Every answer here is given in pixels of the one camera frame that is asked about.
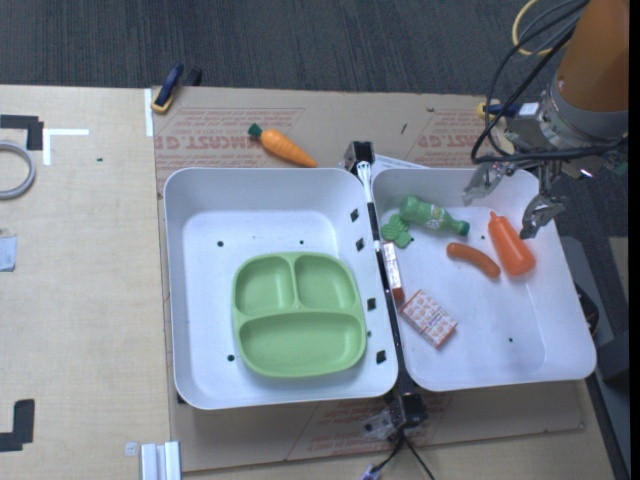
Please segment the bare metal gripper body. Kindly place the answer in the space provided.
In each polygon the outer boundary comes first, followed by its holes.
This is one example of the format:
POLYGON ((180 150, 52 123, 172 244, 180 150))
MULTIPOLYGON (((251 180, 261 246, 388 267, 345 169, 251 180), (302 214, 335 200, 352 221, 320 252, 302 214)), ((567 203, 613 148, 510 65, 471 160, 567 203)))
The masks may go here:
POLYGON ((549 197, 563 165, 596 166, 603 154, 621 144, 624 113, 585 110, 568 103, 527 103, 510 121, 508 134, 519 152, 535 159, 539 193, 549 197))

